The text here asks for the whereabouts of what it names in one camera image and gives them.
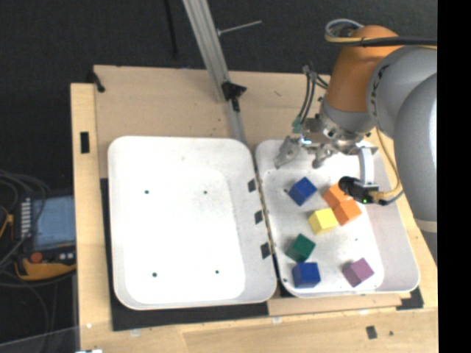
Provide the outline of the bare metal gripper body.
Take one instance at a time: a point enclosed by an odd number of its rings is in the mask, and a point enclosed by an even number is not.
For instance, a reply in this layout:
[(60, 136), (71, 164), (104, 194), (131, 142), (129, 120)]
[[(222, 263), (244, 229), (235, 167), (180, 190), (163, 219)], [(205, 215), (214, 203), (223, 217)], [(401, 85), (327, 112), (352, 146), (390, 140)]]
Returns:
[(313, 118), (298, 118), (300, 142), (316, 149), (318, 154), (342, 153), (356, 155), (363, 146), (362, 140), (374, 128), (367, 114), (316, 114)]

